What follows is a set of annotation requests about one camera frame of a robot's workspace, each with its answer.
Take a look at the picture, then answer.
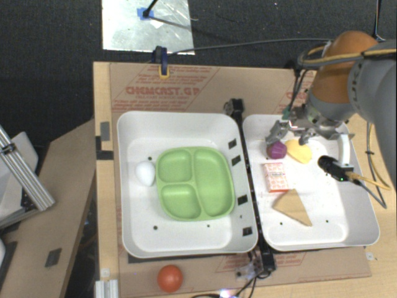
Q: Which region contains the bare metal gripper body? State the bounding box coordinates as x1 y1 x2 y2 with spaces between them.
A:
283 106 344 140

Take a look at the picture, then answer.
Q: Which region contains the purple toy cupcake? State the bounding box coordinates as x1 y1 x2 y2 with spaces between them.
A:
266 140 288 160

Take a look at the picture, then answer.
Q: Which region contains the orange and white carton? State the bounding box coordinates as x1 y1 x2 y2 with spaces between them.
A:
263 162 289 194

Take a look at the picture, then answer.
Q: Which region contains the thin black rod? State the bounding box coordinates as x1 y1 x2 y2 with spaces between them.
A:
234 112 271 254

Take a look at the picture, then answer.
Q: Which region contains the tan toy bread slice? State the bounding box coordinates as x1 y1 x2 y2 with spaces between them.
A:
272 188 313 227

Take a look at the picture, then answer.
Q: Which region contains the white plastic tray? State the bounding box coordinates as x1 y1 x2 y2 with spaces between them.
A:
242 114 381 252
116 111 259 259

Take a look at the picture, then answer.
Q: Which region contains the brown cardboard board red print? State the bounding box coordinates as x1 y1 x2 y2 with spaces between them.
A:
109 62 372 298

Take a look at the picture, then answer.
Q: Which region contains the green divided plate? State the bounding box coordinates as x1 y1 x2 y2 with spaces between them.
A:
155 146 236 222

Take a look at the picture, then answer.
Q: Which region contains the white egg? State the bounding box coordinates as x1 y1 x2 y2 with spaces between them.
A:
135 161 156 187

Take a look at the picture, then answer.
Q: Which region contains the orange ball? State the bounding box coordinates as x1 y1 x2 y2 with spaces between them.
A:
156 264 184 293

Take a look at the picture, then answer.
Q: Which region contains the black cylinder on white bracket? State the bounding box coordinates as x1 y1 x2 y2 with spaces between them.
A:
317 133 355 183

